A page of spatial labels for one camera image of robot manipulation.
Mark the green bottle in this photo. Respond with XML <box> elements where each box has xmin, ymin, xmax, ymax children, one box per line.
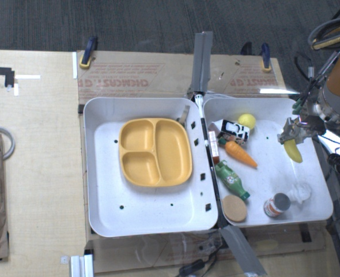
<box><xmin>214</xmin><ymin>160</ymin><xmax>251</xmax><ymax>201</ymax></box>

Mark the white crumpled plastic lump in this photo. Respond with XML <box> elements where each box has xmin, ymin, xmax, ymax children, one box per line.
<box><xmin>287</xmin><ymin>181</ymin><xmax>313</xmax><ymax>205</ymax></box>

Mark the black cylinder on white bracket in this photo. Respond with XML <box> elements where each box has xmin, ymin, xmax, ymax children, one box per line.
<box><xmin>327</xmin><ymin>145</ymin><xmax>340</xmax><ymax>179</ymax></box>

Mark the black and white carton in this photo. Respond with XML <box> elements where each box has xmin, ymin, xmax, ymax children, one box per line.
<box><xmin>212</xmin><ymin>119</ymin><xmax>251</xmax><ymax>145</ymax></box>

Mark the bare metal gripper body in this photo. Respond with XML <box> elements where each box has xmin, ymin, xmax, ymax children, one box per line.
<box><xmin>299</xmin><ymin>102</ymin><xmax>340</xmax><ymax>137</ymax></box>

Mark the orange carrot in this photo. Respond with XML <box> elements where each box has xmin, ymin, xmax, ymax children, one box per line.
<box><xmin>218</xmin><ymin>138</ymin><xmax>259</xmax><ymax>169</ymax></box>

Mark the yellow divided plate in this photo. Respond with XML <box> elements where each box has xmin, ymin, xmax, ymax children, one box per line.
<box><xmin>118</xmin><ymin>117</ymin><xmax>194</xmax><ymax>188</ymax></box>

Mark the brown cardboard board, red print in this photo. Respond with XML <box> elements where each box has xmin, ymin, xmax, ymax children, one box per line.
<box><xmin>76</xmin><ymin>50</ymin><xmax>327</xmax><ymax>274</ymax></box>

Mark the white plastic tray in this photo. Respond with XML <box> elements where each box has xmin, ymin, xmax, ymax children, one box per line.
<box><xmin>82</xmin><ymin>97</ymin><xmax>220</xmax><ymax>238</ymax></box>
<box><xmin>202</xmin><ymin>97</ymin><xmax>334</xmax><ymax>229</ymax></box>

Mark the tan round biscuit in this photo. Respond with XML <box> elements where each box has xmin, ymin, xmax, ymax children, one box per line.
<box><xmin>221</xmin><ymin>194</ymin><xmax>248</xmax><ymax>223</ymax></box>

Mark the yellow banana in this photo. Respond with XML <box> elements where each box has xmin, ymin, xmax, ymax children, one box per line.
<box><xmin>283</xmin><ymin>138</ymin><xmax>304</xmax><ymax>164</ymax></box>

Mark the yellow lemon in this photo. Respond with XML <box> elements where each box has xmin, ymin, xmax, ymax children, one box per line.
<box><xmin>237</xmin><ymin>113</ymin><xmax>257</xmax><ymax>131</ymax></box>

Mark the orange and white can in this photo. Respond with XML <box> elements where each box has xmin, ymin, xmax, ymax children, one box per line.
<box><xmin>263</xmin><ymin>192</ymin><xmax>292</xmax><ymax>219</ymax></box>

